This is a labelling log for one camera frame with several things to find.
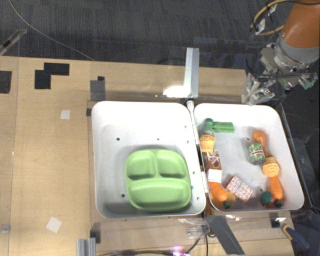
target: wooden surface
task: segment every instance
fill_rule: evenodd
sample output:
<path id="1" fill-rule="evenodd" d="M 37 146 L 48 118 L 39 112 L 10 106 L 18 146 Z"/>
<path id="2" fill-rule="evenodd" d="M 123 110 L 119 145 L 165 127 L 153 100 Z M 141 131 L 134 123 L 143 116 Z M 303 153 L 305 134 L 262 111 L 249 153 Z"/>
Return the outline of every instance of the wooden surface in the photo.
<path id="1" fill-rule="evenodd" d="M 53 75 L 51 90 L 36 90 L 35 70 L 43 70 L 44 62 L 69 63 L 70 74 Z M 12 188 L 10 179 L 3 179 L 2 169 L 0 173 L 1 181 L 4 180 L 0 187 L 1 209 L 9 205 L 4 212 L 0 210 L 0 220 L 1 224 L 9 221 L 11 225 L 9 245 L 8 235 L 0 234 L 0 255 L 76 255 L 77 239 L 87 239 L 95 223 L 104 239 L 103 244 L 97 244 L 99 252 L 146 249 L 150 245 L 154 248 L 192 245 L 194 241 L 186 239 L 186 226 L 178 219 L 112 221 L 95 215 L 94 200 L 90 197 L 94 188 L 90 186 L 92 163 L 86 117 L 90 80 L 105 77 L 107 98 L 160 97 L 166 85 L 183 80 L 184 67 L 1 57 L 0 70 L 13 71 L 12 84 L 17 83 L 17 96 L 14 90 L 8 95 L 0 94 L 0 118 L 7 118 L 1 119 L 0 134 L 8 133 L 3 120 L 16 126 Z M 200 68 L 199 77 L 200 95 L 236 98 L 240 97 L 246 79 L 243 70 L 215 68 Z M 12 110 L 9 106 L 16 108 L 16 116 L 3 113 L 2 110 L 7 113 Z M 70 119 L 61 119 L 62 110 L 70 110 Z M 1 156 L 11 152 L 12 147 L 7 144 Z M 0 160 L 1 166 L 5 166 L 8 158 L 0 157 Z M 57 233 L 46 228 L 51 217 L 62 221 Z M 290 224 L 288 217 L 286 215 L 286 221 Z M 276 250 L 270 249 L 275 244 L 281 245 L 276 247 L 281 255 L 293 254 L 290 241 L 279 229 L 270 228 L 267 216 L 260 218 L 260 222 L 253 221 L 256 216 L 250 214 L 241 218 L 247 219 L 242 222 L 245 226 L 240 222 L 230 225 L 247 255 L 272 255 L 267 252 Z M 174 234 L 176 239 L 167 242 Z M 210 243 L 210 252 L 225 255 L 216 238 Z M 201 244 L 203 241 L 192 255 L 205 253 L 205 246 Z"/>

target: white square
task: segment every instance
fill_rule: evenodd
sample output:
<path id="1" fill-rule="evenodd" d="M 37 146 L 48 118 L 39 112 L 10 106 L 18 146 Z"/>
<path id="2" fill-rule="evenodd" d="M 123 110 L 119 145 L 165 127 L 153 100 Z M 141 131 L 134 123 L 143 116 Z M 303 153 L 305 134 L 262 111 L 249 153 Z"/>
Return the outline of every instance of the white square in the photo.
<path id="1" fill-rule="evenodd" d="M 70 119 L 71 110 L 62 110 L 61 119 Z"/>
<path id="2" fill-rule="evenodd" d="M 206 173 L 208 182 L 218 182 L 221 183 L 222 170 L 209 169 Z"/>
<path id="3" fill-rule="evenodd" d="M 46 228 L 54 233 L 58 233 L 58 230 L 62 224 L 62 221 L 58 220 L 55 217 L 51 217 Z"/>

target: can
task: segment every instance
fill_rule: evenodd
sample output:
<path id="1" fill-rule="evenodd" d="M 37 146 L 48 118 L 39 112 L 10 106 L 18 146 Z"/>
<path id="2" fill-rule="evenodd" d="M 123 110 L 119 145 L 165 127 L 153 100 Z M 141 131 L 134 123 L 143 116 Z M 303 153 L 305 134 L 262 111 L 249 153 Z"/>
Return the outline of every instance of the can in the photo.
<path id="1" fill-rule="evenodd" d="M 248 146 L 250 161 L 254 165 L 261 165 L 266 161 L 266 156 L 261 143 L 253 143 Z"/>

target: green bottle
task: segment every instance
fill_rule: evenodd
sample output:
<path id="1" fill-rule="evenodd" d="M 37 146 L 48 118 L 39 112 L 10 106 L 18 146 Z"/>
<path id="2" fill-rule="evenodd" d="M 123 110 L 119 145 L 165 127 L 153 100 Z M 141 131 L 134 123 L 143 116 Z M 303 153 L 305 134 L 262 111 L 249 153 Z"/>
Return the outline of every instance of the green bottle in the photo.
<path id="1" fill-rule="evenodd" d="M 211 118 L 206 118 L 204 121 L 204 131 L 203 134 L 209 134 L 211 136 L 215 136 L 214 129 L 212 128 L 212 125 L 214 124 L 214 121 Z"/>

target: small box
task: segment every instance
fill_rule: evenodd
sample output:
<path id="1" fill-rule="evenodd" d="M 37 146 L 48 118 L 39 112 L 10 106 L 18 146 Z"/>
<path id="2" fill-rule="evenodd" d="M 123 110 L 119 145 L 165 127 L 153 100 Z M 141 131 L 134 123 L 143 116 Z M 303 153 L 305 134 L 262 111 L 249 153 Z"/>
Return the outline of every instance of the small box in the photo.
<path id="1" fill-rule="evenodd" d="M 231 180 L 225 186 L 225 189 L 233 193 L 236 198 L 239 198 L 245 203 L 248 202 L 254 193 L 254 190 L 237 176 L 233 176 L 231 178 Z"/>

